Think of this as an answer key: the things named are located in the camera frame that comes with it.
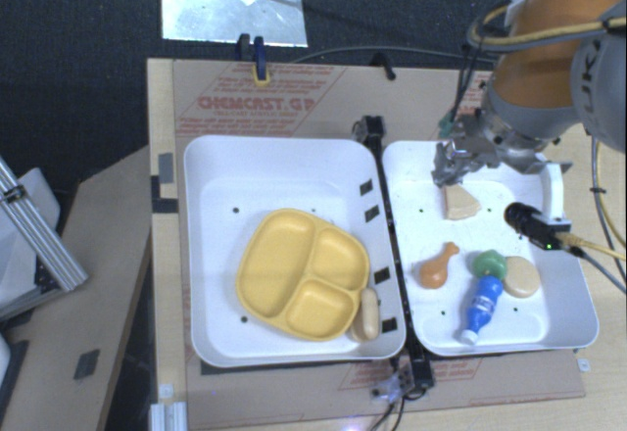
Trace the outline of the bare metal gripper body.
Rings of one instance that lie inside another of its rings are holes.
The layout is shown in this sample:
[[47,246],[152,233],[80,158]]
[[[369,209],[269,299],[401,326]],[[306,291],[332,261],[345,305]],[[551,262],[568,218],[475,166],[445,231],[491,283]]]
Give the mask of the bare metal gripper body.
[[467,173],[505,164],[519,173],[539,173],[546,161],[540,153],[548,142],[527,137],[490,113],[462,115],[451,133],[451,155],[468,154]]

